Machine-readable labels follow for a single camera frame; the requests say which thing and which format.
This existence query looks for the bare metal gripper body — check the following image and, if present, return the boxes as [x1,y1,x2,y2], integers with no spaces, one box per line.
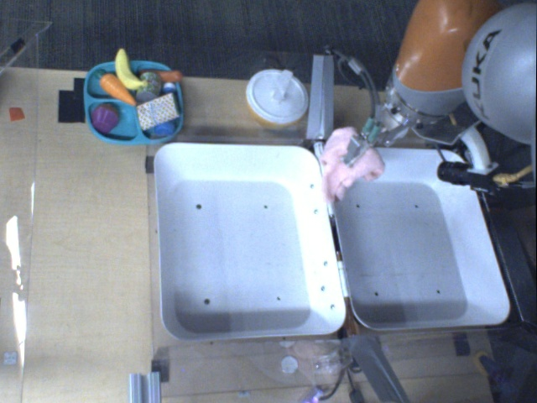
[368,97,415,148]

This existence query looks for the pink cloth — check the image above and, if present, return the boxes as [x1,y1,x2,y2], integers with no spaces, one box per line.
[319,126,386,203]

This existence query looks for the white lidded yellow tub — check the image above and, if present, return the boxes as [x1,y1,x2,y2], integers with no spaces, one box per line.
[245,68,310,130]

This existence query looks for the white plastic tray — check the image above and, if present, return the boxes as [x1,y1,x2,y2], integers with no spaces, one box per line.
[153,142,347,343]
[333,147,512,332]

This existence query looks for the blue bottle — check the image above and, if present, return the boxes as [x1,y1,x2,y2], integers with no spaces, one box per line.
[152,119,177,139]

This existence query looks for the green can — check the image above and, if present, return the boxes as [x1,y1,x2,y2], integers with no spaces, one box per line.
[134,71,164,103]

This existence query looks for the blue divided plate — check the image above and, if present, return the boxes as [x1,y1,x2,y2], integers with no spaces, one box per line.
[82,60,185,147]

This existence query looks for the yellow banana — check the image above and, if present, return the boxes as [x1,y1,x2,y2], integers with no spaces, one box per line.
[114,48,149,92]

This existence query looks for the orange carrot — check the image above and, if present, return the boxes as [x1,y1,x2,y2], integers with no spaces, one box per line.
[99,72,138,107]

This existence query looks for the purple grapes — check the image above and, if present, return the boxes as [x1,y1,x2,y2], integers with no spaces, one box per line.
[91,102,121,136]

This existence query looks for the black cylinder on white bracket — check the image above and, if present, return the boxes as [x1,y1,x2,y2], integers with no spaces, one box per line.
[436,123,500,193]

